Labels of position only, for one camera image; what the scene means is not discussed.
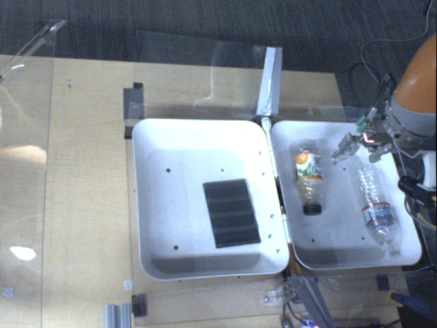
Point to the orange label bottle, black cap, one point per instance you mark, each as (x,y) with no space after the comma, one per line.
(308,173)

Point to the clear plastic bottle, blue label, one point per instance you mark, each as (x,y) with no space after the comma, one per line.
(375,210)

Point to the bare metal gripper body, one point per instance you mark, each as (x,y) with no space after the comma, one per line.
(392,138)

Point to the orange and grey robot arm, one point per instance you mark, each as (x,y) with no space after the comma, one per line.
(418,87)

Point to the black ribbed rectangular pad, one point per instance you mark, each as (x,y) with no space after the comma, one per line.
(232,214)

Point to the black cylinder on white bracket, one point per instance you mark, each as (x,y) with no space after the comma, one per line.
(414,186)

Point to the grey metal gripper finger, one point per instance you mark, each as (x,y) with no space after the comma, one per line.
(344,149)
(377,154)

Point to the white plastic tray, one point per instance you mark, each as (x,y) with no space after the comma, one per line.
(191,149)
(341,224)

